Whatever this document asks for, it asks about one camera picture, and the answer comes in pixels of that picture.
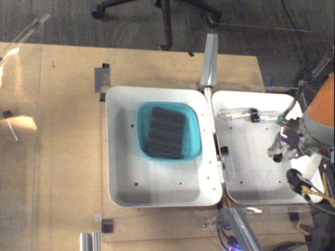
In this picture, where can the black office chair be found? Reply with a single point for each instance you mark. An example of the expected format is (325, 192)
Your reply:
(167, 12)

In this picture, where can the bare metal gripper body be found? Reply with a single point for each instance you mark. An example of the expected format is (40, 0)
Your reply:
(291, 135)

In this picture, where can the small clear bottle black cap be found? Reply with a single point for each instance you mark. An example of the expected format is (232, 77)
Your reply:
(228, 163)
(277, 158)

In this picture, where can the dark grey ribbed foam block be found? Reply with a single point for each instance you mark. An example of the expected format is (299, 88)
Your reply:
(165, 132)

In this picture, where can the teal plastic bowl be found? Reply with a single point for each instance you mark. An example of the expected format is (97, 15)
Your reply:
(193, 135)

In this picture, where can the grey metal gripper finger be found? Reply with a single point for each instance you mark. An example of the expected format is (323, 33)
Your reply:
(290, 154)
(274, 145)

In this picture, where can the black cylinder on white bracket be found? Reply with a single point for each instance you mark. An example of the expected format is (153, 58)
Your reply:
(297, 179)

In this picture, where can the white plastic tray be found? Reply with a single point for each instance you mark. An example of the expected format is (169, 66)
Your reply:
(256, 171)
(162, 182)

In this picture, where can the thin black and white rod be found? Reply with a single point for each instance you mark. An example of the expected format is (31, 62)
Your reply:
(215, 137)

